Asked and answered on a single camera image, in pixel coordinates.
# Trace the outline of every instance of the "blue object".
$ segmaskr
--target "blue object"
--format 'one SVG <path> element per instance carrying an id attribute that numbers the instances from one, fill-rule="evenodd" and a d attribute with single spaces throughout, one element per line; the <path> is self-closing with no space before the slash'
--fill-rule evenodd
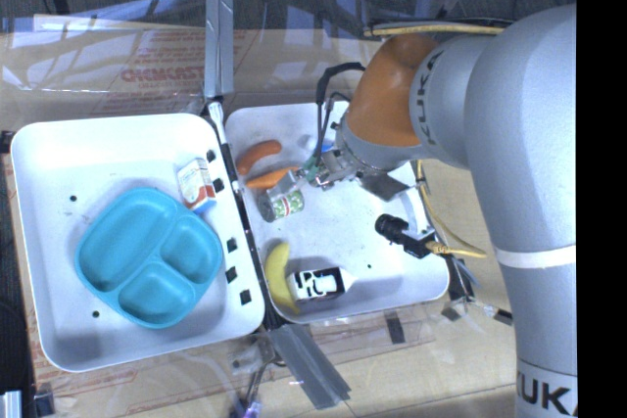
<path id="1" fill-rule="evenodd" d="M 167 328 L 217 276 L 222 245 L 197 214 L 153 188 L 134 188 L 87 229 L 74 265 L 83 284 L 131 321 Z"/>

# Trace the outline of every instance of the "yellow cable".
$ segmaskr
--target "yellow cable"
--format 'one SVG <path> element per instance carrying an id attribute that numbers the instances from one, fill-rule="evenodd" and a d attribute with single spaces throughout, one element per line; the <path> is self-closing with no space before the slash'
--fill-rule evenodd
<path id="1" fill-rule="evenodd" d="M 416 174 L 419 180 L 424 179 L 424 175 L 422 171 L 422 161 L 417 161 Z M 431 216 L 431 218 L 442 227 L 445 233 L 449 234 L 456 241 L 460 242 L 462 246 L 467 248 L 465 250 L 454 249 L 454 248 L 450 248 L 449 246 L 445 246 L 443 244 L 440 244 L 434 241 L 433 244 L 427 243 L 426 246 L 429 250 L 431 250 L 435 254 L 453 253 L 456 255 L 467 255 L 467 256 L 472 256 L 472 257 L 482 257 L 482 258 L 487 257 L 487 254 L 485 251 L 480 250 L 479 248 L 474 247 L 472 244 L 464 241 L 460 236 L 458 236 L 455 232 L 453 232 L 444 221 L 442 221 L 440 216 L 438 216 L 438 214 L 433 209 L 433 206 L 431 206 L 431 201 L 429 200 L 429 196 L 427 194 L 427 189 L 424 184 L 424 181 L 421 181 L 420 184 L 418 185 L 418 191 L 420 192 L 420 197 L 422 201 L 424 202 L 424 206 L 429 212 L 429 215 Z"/>
<path id="2" fill-rule="evenodd" d="M 384 35 L 401 35 L 403 33 L 419 33 L 427 32 L 458 32 L 458 33 L 476 33 L 484 35 L 498 35 L 504 30 L 497 26 L 479 26 L 477 24 L 467 23 L 435 23 L 435 24 L 419 24 L 417 26 L 397 26 L 394 28 L 375 28 L 366 29 L 363 35 L 366 37 L 376 37 Z"/>

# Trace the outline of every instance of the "carrot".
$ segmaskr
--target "carrot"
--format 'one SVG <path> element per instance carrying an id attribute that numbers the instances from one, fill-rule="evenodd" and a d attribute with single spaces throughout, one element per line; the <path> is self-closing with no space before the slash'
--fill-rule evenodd
<path id="1" fill-rule="evenodd" d="M 297 166 L 292 165 L 290 167 L 284 167 L 282 169 L 278 169 L 276 171 L 269 172 L 262 176 L 258 176 L 257 178 L 249 179 L 246 182 L 246 186 L 248 188 L 257 188 L 261 190 L 268 190 L 274 187 L 279 180 L 287 174 L 289 170 L 296 170 Z"/>
<path id="2" fill-rule="evenodd" d="M 240 174 L 248 174 L 253 164 L 259 159 L 278 154 L 282 148 L 281 144 L 276 140 L 262 141 L 261 143 L 253 145 L 237 160 L 235 165 L 237 172 Z"/>

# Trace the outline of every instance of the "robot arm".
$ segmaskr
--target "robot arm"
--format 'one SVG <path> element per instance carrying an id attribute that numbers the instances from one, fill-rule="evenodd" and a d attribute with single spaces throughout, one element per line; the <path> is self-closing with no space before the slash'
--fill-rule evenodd
<path id="1" fill-rule="evenodd" d="M 408 160 L 469 169 L 512 307 L 516 416 L 577 416 L 575 6 L 494 37 L 399 37 L 368 65 L 321 172 L 392 197 L 372 180 Z"/>

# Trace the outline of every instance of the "orange cylinder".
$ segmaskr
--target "orange cylinder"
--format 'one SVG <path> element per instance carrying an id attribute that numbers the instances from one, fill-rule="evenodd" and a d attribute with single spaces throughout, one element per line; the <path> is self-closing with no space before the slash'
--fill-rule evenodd
<path id="1" fill-rule="evenodd" d="M 438 45 L 420 33 L 386 40 L 372 57 L 355 90 L 346 121 L 364 141 L 413 147 L 420 140 L 410 120 L 410 88 L 420 63 Z"/>

